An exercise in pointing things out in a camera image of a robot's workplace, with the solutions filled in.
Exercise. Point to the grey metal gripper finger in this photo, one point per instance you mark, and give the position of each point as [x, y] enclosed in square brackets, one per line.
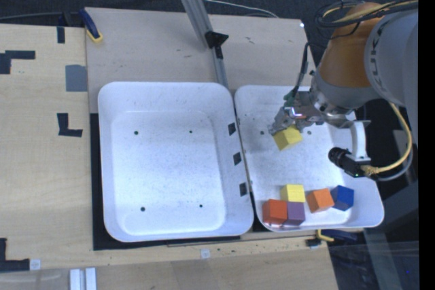
[304, 125]
[280, 120]

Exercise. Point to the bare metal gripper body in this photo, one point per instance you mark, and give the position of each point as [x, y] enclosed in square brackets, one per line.
[314, 108]

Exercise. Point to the yellow cube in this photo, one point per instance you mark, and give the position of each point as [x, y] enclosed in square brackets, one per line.
[288, 138]
[293, 193]

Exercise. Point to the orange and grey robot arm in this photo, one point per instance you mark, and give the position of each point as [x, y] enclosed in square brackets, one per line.
[346, 57]

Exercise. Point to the white plastic tray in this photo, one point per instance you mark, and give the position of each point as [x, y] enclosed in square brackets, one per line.
[170, 166]
[292, 169]

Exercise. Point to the orange cube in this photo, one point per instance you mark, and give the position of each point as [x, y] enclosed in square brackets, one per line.
[320, 200]

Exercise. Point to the blue cube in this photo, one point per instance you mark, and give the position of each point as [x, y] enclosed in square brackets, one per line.
[343, 197]

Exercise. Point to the purple cube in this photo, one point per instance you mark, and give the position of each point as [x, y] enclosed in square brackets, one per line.
[296, 213]

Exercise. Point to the red cube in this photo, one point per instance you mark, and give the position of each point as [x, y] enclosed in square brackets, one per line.
[274, 212]

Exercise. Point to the pale wood board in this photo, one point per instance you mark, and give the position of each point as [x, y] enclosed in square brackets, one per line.
[153, 51]

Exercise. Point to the black cylinder on white bracket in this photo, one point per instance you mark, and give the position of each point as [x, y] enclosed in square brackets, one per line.
[346, 159]

